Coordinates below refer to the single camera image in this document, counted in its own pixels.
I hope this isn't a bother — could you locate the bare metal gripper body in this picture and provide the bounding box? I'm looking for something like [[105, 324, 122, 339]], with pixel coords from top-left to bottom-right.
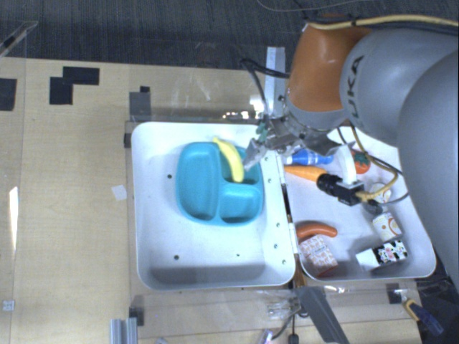
[[263, 118, 317, 156]]

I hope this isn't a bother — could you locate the yellow banana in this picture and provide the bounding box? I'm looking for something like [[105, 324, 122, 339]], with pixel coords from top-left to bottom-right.
[[212, 137, 246, 183]]

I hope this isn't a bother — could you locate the blue and white bottle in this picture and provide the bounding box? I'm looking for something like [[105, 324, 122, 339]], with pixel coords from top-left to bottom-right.
[[285, 148, 336, 167]]

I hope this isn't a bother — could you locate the orange carrot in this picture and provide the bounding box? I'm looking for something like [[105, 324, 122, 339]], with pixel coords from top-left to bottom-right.
[[283, 165, 328, 183]]

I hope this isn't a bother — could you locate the blue divided plate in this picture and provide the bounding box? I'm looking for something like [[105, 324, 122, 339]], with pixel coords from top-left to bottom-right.
[[175, 141, 266, 228]]

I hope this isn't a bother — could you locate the orange tomato with green top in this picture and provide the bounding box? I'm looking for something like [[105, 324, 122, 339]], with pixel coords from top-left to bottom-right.
[[351, 149, 372, 175]]

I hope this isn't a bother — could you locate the white plastic tray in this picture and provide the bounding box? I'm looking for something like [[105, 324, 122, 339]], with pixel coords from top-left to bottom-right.
[[275, 120, 438, 283], [131, 121, 297, 292]]

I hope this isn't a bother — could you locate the red sausage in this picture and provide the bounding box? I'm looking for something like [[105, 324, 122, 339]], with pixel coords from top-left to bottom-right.
[[295, 221, 339, 240]]

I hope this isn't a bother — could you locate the orange patterned carton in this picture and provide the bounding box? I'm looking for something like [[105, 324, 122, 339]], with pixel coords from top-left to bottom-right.
[[298, 235, 339, 279]]

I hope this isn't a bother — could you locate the white and orange carton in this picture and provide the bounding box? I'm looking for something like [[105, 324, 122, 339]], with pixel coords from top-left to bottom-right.
[[372, 211, 403, 242]]

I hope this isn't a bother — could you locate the cow print carton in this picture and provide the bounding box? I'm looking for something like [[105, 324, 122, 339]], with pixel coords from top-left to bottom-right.
[[355, 239, 409, 272]]

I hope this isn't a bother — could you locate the black cylinder on white bracket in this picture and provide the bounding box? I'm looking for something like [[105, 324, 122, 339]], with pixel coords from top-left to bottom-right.
[[316, 143, 365, 207]]

